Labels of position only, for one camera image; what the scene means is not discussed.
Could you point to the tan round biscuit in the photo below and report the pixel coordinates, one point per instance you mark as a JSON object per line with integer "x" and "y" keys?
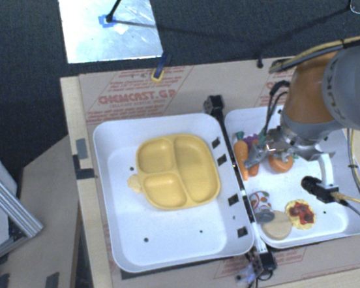
{"x": 276, "y": 227}

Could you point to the small can with orange print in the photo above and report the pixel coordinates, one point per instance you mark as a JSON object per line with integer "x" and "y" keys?
{"x": 261, "y": 203}

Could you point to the thin black and white rod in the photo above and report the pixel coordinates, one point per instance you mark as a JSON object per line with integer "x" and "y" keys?
{"x": 243, "y": 194}

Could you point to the black cylinder on white bracket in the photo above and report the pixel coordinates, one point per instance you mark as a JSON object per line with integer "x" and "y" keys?
{"x": 319, "y": 189}

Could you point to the purple grapes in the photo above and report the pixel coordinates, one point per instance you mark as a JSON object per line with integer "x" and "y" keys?
{"x": 251, "y": 140}

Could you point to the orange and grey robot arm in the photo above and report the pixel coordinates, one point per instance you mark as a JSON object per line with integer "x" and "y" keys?
{"x": 354, "y": 90}

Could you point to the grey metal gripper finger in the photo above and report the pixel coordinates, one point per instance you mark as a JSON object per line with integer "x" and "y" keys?
{"x": 283, "y": 156}
{"x": 253, "y": 159}

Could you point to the brown cardboard board red print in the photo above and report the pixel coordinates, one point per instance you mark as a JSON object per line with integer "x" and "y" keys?
{"x": 147, "y": 91}

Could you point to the white plastic tray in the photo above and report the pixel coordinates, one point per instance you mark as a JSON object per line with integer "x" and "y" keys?
{"x": 179, "y": 235}
{"x": 328, "y": 219}

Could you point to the yellow divided plate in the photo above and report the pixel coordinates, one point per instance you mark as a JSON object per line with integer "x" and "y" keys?
{"x": 177, "y": 170}

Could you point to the yellow pizza slice red topping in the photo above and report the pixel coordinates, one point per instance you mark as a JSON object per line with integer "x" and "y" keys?
{"x": 301, "y": 214}

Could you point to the orange round toy food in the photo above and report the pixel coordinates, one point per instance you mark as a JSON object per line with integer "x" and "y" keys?
{"x": 281, "y": 166}

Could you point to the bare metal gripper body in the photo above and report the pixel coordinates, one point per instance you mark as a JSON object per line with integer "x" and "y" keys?
{"x": 283, "y": 143}

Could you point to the pale yellow toy food piece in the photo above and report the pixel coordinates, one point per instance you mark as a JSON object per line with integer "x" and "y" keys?
{"x": 134, "y": 183}

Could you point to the orange carrot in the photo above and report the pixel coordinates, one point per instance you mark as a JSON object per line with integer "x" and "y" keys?
{"x": 240, "y": 153}

